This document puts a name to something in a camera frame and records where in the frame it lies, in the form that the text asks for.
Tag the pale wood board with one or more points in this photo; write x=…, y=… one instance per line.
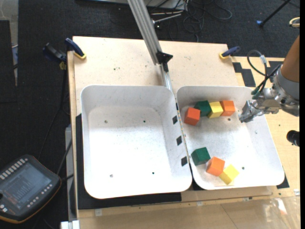
x=124, y=63

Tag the green cube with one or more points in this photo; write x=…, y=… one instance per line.
x=203, y=107
x=200, y=156

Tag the white plastic tray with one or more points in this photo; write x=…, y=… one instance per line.
x=128, y=142
x=233, y=147

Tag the orange cube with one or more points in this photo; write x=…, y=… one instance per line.
x=191, y=116
x=228, y=108
x=215, y=166

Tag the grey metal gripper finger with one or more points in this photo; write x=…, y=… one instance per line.
x=255, y=115
x=245, y=110

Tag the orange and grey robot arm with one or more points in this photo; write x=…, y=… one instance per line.
x=291, y=65

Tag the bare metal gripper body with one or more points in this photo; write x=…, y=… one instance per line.
x=270, y=101

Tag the yellow cube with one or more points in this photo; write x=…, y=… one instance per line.
x=216, y=110
x=229, y=174

